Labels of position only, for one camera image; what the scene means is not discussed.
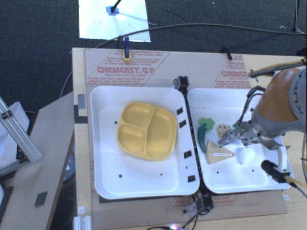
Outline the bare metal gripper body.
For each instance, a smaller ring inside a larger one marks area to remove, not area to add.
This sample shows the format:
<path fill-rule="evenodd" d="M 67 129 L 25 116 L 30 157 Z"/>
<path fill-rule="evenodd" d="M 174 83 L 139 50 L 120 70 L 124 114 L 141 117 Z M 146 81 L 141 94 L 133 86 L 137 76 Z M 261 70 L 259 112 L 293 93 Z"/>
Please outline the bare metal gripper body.
<path fill-rule="evenodd" d="M 261 144 L 269 150 L 283 146 L 282 142 L 276 141 L 275 137 L 262 129 L 257 122 L 246 121 L 239 124 L 237 121 L 233 128 L 235 137 L 240 141 L 243 138 L 254 138 L 253 144 Z"/>

